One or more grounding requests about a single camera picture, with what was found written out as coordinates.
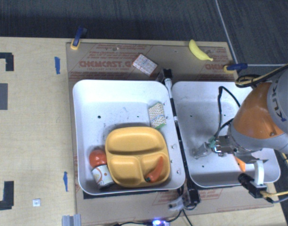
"toy banana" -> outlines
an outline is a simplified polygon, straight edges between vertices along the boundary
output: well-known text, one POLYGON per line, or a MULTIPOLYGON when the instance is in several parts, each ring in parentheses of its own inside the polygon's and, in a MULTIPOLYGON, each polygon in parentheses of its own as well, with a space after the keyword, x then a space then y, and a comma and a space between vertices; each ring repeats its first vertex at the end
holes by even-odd
POLYGON ((213 58, 210 58, 205 52, 203 52, 196 44, 194 40, 189 42, 190 51, 200 60, 210 60, 213 61, 213 58))

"gray carpet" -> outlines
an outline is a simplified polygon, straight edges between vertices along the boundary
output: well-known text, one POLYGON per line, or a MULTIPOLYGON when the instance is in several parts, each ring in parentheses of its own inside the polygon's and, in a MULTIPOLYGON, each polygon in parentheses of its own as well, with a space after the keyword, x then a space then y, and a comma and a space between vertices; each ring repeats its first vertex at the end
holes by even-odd
POLYGON ((79 25, 87 38, 226 41, 235 62, 288 62, 288 0, 0 0, 0 36, 73 38, 79 25))

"toy carrot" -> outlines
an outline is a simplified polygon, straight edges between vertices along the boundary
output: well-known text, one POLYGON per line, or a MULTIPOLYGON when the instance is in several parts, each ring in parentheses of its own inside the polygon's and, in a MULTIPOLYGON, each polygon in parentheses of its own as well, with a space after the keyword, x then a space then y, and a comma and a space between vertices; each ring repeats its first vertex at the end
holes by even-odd
POLYGON ((242 172, 245 172, 246 171, 246 164, 245 162, 243 162, 242 160, 240 160, 239 158, 235 157, 236 159, 236 162, 238 163, 240 169, 242 172))
POLYGON ((146 182, 150 182, 150 183, 154 183, 156 182, 160 175, 161 175, 161 172, 163 170, 163 166, 164 166, 164 159, 163 157, 161 156, 159 158, 159 161, 158 161, 158 164, 157 166, 155 167, 154 170, 152 170, 150 173, 148 173, 145 177, 145 181, 146 182))

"yellow plate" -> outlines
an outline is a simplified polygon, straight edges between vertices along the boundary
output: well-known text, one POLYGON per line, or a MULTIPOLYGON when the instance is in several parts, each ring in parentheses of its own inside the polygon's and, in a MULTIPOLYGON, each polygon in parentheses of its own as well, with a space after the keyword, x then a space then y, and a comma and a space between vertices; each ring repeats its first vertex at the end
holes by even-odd
POLYGON ((124 187, 145 187, 160 184, 169 176, 170 162, 162 134, 151 127, 127 127, 113 130, 106 138, 107 165, 113 180, 124 187), (154 183, 145 176, 154 170, 160 156, 164 166, 154 183))

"small box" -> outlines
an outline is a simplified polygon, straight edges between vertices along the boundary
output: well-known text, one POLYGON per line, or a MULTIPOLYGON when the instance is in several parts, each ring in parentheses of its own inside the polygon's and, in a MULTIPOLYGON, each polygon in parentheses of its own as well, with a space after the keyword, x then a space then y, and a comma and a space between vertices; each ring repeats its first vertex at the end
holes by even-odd
POLYGON ((152 72, 157 68, 158 65, 150 59, 146 58, 144 55, 140 54, 133 62, 133 66, 148 76, 151 76, 152 72))
POLYGON ((166 117, 162 103, 156 103, 148 109, 151 126, 159 129, 166 124, 166 117))

